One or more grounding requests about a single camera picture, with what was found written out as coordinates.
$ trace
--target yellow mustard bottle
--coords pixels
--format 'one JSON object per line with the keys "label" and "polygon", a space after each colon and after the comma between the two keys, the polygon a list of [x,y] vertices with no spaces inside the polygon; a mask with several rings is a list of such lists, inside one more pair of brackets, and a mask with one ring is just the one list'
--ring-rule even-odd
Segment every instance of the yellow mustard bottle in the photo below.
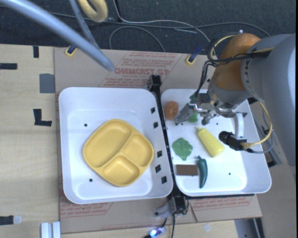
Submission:
{"label": "yellow mustard bottle", "polygon": [[200,140],[212,157],[216,157],[224,151],[224,146],[221,142],[217,140],[206,128],[200,128],[198,126],[197,129]]}

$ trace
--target black connector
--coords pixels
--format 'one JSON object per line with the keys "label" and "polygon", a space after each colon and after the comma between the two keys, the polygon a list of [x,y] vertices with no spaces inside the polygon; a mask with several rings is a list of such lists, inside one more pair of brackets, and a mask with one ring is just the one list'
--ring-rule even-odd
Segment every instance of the black connector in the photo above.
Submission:
{"label": "black connector", "polygon": [[236,137],[232,132],[227,131],[222,131],[219,134],[219,140],[235,151],[244,150],[244,147],[241,145],[241,143],[246,143],[247,141],[245,137]]}
{"label": "black connector", "polygon": [[175,197],[176,213],[182,213],[187,210],[187,203],[185,197]]}

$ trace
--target yellow divided plate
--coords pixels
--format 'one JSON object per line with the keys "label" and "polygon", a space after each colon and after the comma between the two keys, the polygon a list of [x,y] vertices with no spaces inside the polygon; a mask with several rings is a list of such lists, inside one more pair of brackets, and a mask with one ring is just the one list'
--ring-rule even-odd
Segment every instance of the yellow divided plate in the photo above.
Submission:
{"label": "yellow divided plate", "polygon": [[129,123],[112,119],[99,127],[83,148],[86,163],[115,186],[135,182],[153,160],[152,144]]}

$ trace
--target gray carpet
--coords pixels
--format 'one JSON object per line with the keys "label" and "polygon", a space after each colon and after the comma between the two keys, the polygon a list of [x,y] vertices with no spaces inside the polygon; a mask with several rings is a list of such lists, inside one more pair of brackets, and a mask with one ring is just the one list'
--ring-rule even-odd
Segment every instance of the gray carpet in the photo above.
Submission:
{"label": "gray carpet", "polygon": [[[49,12],[73,15],[68,0],[30,0]],[[106,0],[109,18],[121,22],[113,0]],[[150,28],[166,52],[190,53],[197,46],[231,31],[243,30],[260,38],[296,31],[296,0],[117,0],[120,16],[126,21],[175,20],[196,29]],[[57,16],[80,32],[74,18]],[[102,49],[162,51],[161,45],[148,33],[136,28],[118,28],[119,24],[88,22]],[[158,22],[156,26],[179,27],[184,24]],[[0,43],[65,47],[68,43],[11,9],[0,7]]]}

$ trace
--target yellow cable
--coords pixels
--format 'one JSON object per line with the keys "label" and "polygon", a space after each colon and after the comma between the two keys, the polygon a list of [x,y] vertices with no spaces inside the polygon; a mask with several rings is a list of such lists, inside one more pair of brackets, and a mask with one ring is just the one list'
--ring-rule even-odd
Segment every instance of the yellow cable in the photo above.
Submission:
{"label": "yellow cable", "polygon": [[270,47],[270,48],[265,48],[265,49],[262,49],[262,50],[255,50],[252,53],[264,53],[264,52],[271,51],[273,49],[274,49],[274,47]]}
{"label": "yellow cable", "polygon": [[213,54],[213,52],[214,52],[215,47],[216,47],[218,44],[220,44],[222,41],[224,41],[224,40],[226,40],[226,39],[228,39],[228,38],[234,37],[234,36],[236,36],[236,35],[235,35],[235,34],[234,34],[234,35],[227,35],[227,36],[221,38],[220,40],[218,40],[218,41],[214,44],[214,46],[212,47],[212,49],[211,49],[211,52],[210,52],[210,56],[211,56],[211,58],[214,59],[212,54]]}
{"label": "yellow cable", "polygon": [[267,135],[262,140],[260,140],[258,142],[255,142],[255,143],[241,143],[241,145],[244,147],[244,149],[250,148],[250,147],[252,147],[254,145],[258,145],[258,144],[264,143],[270,137],[270,135],[272,134],[273,124],[272,124],[272,122],[270,120],[270,117],[268,115],[267,109],[265,108],[265,106],[264,106],[264,104],[262,102],[259,102],[259,104],[261,105],[261,107],[264,110],[265,115],[266,115],[266,117],[268,119],[269,131],[268,131]]}
{"label": "yellow cable", "polygon": [[103,22],[108,16],[108,8],[105,0],[77,0],[85,14],[94,22]]}

